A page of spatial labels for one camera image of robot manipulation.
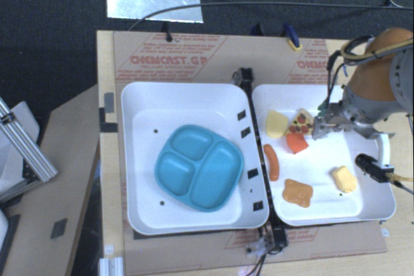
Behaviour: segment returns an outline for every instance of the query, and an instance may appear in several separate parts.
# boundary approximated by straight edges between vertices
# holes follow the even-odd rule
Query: white tray
[[[331,102],[340,100],[342,92],[342,89],[335,88]],[[276,213],[292,226],[391,217],[395,212],[395,199],[389,183],[375,182],[354,163],[358,154],[365,153],[388,164],[389,141],[386,134],[377,140],[366,140],[353,131],[330,133],[319,140],[306,136],[309,147],[298,154],[289,150],[284,137],[275,139],[266,135],[269,111],[278,111],[290,121],[301,108],[315,116],[326,93],[327,88],[323,85],[260,85],[253,92],[262,145],[268,143],[274,148],[280,164],[279,180],[270,182]],[[341,165],[346,165],[358,179],[358,187],[352,193],[342,193],[331,176],[332,170]],[[308,208],[283,199],[282,192],[288,178],[313,187]]]
[[[127,210],[131,226],[146,235],[257,228],[268,218],[268,204],[246,94],[230,84],[136,82],[122,91]],[[245,112],[239,120],[238,114]],[[155,180],[158,154],[182,125],[209,129],[240,148],[241,179],[218,211],[203,212],[174,199]],[[241,131],[250,134],[241,138]],[[248,172],[257,175],[248,179]],[[254,204],[263,208],[254,211]]]

